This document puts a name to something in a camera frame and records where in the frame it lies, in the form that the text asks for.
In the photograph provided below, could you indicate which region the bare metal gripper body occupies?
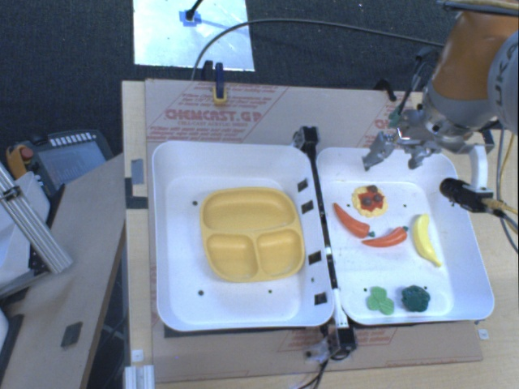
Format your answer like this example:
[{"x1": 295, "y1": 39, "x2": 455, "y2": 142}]
[{"x1": 392, "y1": 107, "x2": 471, "y2": 156}]

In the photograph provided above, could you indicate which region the orange carrot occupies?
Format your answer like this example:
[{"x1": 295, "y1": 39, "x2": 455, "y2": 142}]
[
  {"x1": 361, "y1": 225, "x2": 410, "y2": 249},
  {"x1": 332, "y1": 202, "x2": 375, "y2": 240}
]

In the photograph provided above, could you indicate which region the light green toy leaf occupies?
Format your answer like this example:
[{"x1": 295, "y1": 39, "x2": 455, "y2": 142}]
[{"x1": 367, "y1": 285, "x2": 396, "y2": 315}]

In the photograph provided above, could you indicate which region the dark green broccoli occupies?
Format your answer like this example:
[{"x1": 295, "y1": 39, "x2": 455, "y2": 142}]
[{"x1": 401, "y1": 284, "x2": 431, "y2": 312}]

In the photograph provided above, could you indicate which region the yellow divided plate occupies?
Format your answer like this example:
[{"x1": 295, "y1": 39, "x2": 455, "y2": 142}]
[{"x1": 199, "y1": 186, "x2": 307, "y2": 283}]

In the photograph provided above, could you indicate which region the brown cardboard board red print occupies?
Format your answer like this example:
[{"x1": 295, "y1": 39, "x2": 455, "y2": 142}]
[{"x1": 144, "y1": 78, "x2": 484, "y2": 384}]

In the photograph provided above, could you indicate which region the yellow banana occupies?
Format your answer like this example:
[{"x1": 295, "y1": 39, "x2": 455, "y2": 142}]
[{"x1": 411, "y1": 212, "x2": 444, "y2": 268}]

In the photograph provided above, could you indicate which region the black cylinder on white bracket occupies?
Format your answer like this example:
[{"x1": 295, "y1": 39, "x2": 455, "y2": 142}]
[{"x1": 439, "y1": 143, "x2": 496, "y2": 213}]

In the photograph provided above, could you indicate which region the black block with thin wires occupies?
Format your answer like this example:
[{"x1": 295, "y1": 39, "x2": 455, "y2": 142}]
[
  {"x1": 292, "y1": 126, "x2": 320, "y2": 152},
  {"x1": 326, "y1": 323, "x2": 358, "y2": 360}
]

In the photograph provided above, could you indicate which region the white plastic tray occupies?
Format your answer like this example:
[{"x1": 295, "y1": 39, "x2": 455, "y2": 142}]
[
  {"x1": 151, "y1": 140, "x2": 336, "y2": 332},
  {"x1": 315, "y1": 147, "x2": 496, "y2": 327}
]

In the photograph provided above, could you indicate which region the thin black and white rod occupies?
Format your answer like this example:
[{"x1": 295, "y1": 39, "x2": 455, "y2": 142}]
[{"x1": 307, "y1": 142, "x2": 345, "y2": 327}]

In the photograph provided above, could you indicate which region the yellow toy spaghetti with meatballs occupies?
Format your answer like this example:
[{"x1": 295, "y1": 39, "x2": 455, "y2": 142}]
[{"x1": 350, "y1": 184, "x2": 388, "y2": 219}]

